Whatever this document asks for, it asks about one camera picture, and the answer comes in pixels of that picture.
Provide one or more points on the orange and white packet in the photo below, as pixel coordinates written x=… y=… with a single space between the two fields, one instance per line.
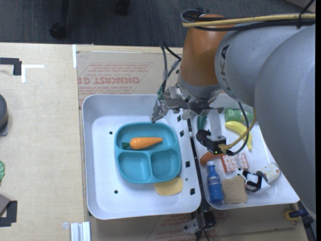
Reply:
x=234 y=162

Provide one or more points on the yellow banana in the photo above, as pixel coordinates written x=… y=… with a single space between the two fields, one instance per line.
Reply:
x=238 y=127

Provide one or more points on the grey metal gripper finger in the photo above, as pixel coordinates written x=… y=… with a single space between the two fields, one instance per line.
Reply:
x=156 y=113
x=164 y=110

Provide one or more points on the green plastic bottle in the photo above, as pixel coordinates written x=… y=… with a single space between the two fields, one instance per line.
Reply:
x=232 y=114

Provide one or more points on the tan bread slice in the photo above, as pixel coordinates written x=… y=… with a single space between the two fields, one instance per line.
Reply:
x=234 y=191

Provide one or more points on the orange carrot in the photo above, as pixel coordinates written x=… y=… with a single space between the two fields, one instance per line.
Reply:
x=145 y=143

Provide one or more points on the white plastic tray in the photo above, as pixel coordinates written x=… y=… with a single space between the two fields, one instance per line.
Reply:
x=105 y=159
x=260 y=194

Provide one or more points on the orange sausage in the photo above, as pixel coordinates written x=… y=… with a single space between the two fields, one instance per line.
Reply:
x=206 y=157

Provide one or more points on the brown cardboard board red print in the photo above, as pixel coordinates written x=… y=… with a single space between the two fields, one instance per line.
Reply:
x=113 y=76

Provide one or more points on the blue bottle white cap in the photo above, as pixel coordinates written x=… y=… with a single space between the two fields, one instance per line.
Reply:
x=215 y=187

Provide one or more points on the white can orange dots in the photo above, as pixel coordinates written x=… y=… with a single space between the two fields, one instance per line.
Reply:
x=269 y=172

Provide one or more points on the grey tape roll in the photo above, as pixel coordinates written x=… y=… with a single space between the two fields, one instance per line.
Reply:
x=2 y=114

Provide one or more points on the black cylinder on white bracket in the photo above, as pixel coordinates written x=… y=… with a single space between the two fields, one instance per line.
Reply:
x=214 y=142

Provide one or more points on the blue divided plate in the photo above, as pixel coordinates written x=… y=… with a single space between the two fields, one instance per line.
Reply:
x=135 y=164

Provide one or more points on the green toy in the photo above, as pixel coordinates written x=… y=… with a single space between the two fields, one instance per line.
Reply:
x=1 y=171

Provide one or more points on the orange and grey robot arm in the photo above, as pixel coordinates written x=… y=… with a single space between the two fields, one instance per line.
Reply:
x=281 y=84

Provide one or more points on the pale yellow cheese slice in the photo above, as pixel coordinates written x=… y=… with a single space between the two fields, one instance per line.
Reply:
x=169 y=187

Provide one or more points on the green curved toy vegetable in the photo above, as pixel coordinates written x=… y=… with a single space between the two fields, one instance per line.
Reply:
x=200 y=123

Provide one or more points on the black office chair base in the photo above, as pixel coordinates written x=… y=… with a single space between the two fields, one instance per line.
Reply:
x=65 y=9

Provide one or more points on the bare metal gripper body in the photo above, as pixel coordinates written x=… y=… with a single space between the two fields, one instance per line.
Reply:
x=194 y=104

